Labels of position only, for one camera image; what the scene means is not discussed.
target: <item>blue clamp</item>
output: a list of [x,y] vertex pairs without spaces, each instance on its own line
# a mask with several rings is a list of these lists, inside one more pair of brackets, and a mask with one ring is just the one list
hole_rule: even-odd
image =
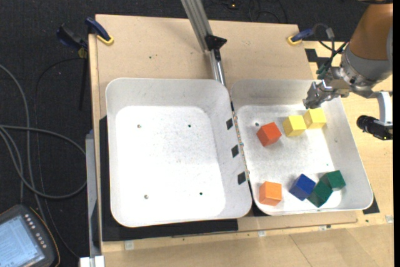
[[87,17],[85,20],[85,24],[87,24],[89,28],[94,30],[94,33],[97,34],[97,38],[104,44],[111,45],[114,42],[114,38],[110,34],[108,34],[103,26],[100,25],[92,17]]
[[287,41],[289,44],[294,46],[294,45],[301,43],[301,41],[304,38],[310,37],[313,34],[314,34],[314,31],[312,28],[305,29],[303,31],[300,31],[300,33],[298,33],[298,34],[295,34],[294,36],[288,37]]

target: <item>black bracket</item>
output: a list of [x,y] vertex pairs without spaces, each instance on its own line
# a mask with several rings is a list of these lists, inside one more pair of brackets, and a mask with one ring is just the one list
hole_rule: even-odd
[[226,39],[213,36],[212,34],[209,34],[206,36],[206,44],[208,47],[208,50],[212,51],[214,50],[214,55],[216,61],[221,61],[221,53],[219,52],[220,48],[225,45],[227,42]]

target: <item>white tray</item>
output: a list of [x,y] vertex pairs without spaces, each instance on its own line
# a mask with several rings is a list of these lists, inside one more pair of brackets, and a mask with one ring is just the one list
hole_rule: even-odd
[[106,103],[116,221],[138,227],[248,213],[245,164],[222,84],[119,78],[108,84]]
[[[253,198],[266,214],[364,209],[373,201],[368,177],[339,98],[322,104],[327,119],[325,127],[308,129],[296,137],[285,135],[282,122],[290,115],[306,112],[302,101],[311,83],[306,80],[250,79],[238,81],[232,87]],[[271,122],[277,124],[282,136],[278,142],[263,147],[256,133],[260,126]],[[341,171],[346,186],[333,192],[320,208],[289,193],[300,174],[318,182],[325,172],[333,170]],[[259,202],[259,187],[264,181],[282,184],[282,201],[276,206]]]

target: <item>yellow clamp pad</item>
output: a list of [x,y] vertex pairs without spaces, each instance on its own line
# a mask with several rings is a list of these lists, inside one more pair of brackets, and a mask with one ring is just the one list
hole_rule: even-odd
[[102,42],[102,43],[104,43],[104,44],[106,44],[106,45],[111,45],[111,44],[113,44],[113,42],[114,42],[114,37],[112,37],[110,34],[109,34],[109,36],[110,36],[110,40],[109,41],[107,41],[107,40],[105,40],[103,37],[101,37],[101,36],[97,36],[97,38]]
[[292,41],[292,38],[293,38],[293,36],[288,37],[288,39],[287,39],[287,42],[292,46],[296,46],[303,41],[302,39],[299,39],[297,41]]

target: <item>wooden table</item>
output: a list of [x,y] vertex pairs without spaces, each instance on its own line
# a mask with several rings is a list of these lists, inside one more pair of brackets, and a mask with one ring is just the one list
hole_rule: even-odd
[[[105,88],[116,78],[211,78],[187,19],[97,15],[115,38],[111,46],[89,37],[92,118],[99,172],[99,120],[106,115]],[[239,79],[313,79],[316,65],[304,48],[329,55],[317,42],[290,46],[296,25],[210,21],[215,35],[227,38],[221,49],[228,89]],[[391,78],[379,85],[391,89]],[[101,242],[106,266],[279,266],[394,265],[393,142],[380,141],[356,126],[361,114],[379,117],[377,101],[354,94],[343,99],[351,130],[371,182],[380,213],[363,211],[238,219],[239,231],[185,237]]]

